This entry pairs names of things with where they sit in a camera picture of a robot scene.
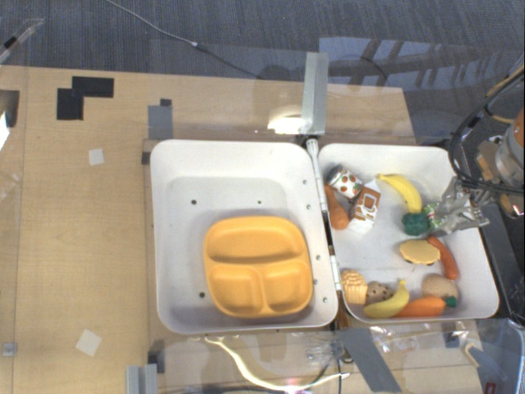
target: carrot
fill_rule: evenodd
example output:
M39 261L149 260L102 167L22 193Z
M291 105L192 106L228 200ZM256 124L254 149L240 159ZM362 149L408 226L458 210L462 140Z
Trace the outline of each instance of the carrot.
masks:
M443 314L446 302L437 296L425 296L408 302L400 313L395 315L398 318L407 317L436 317Z
M450 280L457 279L459 275L458 264L456 264L456 260L449 249L435 236L429 236L427 238L427 242L431 245L434 245L440 251L441 262L445 268L446 277Z
M346 227L350 223L348 214L339 204L339 201L337 201L336 195L334 194L334 190L326 184L325 193L326 201L328 203L328 213L330 214L330 223L332 227L339 231L342 229L346 229Z

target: white sticker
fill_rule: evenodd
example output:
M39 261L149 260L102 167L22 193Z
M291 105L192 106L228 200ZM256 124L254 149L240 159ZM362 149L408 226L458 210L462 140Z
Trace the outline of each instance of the white sticker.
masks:
M102 149L93 149L89 151L89 165L102 165L104 163L104 152Z
M76 343L76 348L83 351L86 355L94 356L101 341L102 338L94 332L84 330L82 336L80 336L80 339Z

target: yellow banana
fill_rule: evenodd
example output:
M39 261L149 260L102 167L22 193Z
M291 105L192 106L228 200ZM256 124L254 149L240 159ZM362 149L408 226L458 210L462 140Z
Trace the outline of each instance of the yellow banana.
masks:
M377 179L386 182L393 186L401 196L404 198L407 207L409 208L409 213L420 213L422 210L422 201L421 195L419 195L416 187L413 186L412 182L407 180L402 175L392 174L392 175L383 175L379 174Z
M369 318L382 319L393 317L401 312L410 300L409 291L404 287L405 283L404 280L399 282L397 292L390 299L365 306L363 308L365 315Z

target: potato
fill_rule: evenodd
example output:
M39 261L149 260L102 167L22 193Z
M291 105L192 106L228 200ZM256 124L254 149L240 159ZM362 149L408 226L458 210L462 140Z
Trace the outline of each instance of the potato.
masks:
M453 296L458 299L458 288L451 280L440 274L429 274L423 279L423 296L437 296L443 300Z

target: orange plate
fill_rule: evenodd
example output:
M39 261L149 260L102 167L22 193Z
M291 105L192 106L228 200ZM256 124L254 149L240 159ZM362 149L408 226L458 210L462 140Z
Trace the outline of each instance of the orange plate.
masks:
M224 314L263 318L293 314L312 298L312 266L303 234L273 216L221 220L204 238L204 268Z

